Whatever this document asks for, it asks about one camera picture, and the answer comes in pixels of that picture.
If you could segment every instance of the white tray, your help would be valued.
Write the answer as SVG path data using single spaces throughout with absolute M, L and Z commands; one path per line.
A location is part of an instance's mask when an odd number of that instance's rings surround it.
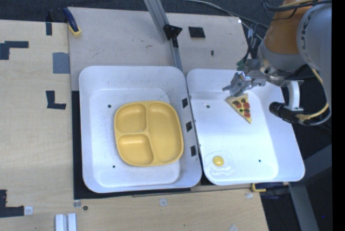
M 206 177 L 216 185 L 297 181 L 305 172 L 292 126 L 271 114 L 271 102 L 284 102 L 280 87 L 266 83 L 246 91 L 252 123 L 225 99 L 236 71 L 194 69 L 187 75 L 192 112 Z M 222 156 L 217 167 L 214 156 Z
M 86 186 L 97 193 L 188 188 L 202 174 L 190 105 L 183 73 L 170 66 L 90 66 L 79 76 L 82 175 Z M 183 132 L 184 151 L 171 164 L 134 167 L 116 149 L 114 114 L 118 107 L 136 101 L 159 100 L 176 110 Z

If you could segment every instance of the toy pizza slice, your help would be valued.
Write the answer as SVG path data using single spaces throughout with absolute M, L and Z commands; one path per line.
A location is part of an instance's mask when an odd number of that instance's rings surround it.
M 246 119 L 249 124 L 252 123 L 248 94 L 245 93 L 239 97 L 229 97 L 225 101 L 241 115 L 242 118 Z

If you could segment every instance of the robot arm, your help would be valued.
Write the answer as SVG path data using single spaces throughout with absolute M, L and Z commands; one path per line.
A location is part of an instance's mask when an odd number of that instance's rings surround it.
M 272 8 L 269 0 L 263 5 Z M 303 81 L 291 81 L 289 77 L 305 64 L 318 76 L 332 109 L 332 0 L 284 0 L 274 9 L 257 57 L 246 60 L 243 71 L 236 73 L 223 90 L 240 96 L 255 86 L 264 86 L 266 81 L 286 86 L 289 104 L 272 103 L 270 111 L 287 122 L 301 123 L 308 119 L 299 107 L 299 84 Z

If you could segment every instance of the blue and yellow clamp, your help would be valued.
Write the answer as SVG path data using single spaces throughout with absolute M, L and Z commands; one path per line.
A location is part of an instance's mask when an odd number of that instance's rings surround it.
M 70 32 L 74 35 L 77 36 L 81 33 L 81 29 L 77 25 L 77 22 L 75 21 L 71 11 L 68 8 L 63 9 L 64 15 L 67 19 L 68 22 L 68 29 Z

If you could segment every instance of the pizza crust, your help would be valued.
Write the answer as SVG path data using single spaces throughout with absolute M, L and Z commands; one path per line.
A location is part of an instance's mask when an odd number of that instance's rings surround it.
M 252 123 L 251 111 L 248 94 L 244 93 L 239 97 L 228 97 L 225 100 L 243 119 L 246 119 L 249 124 Z

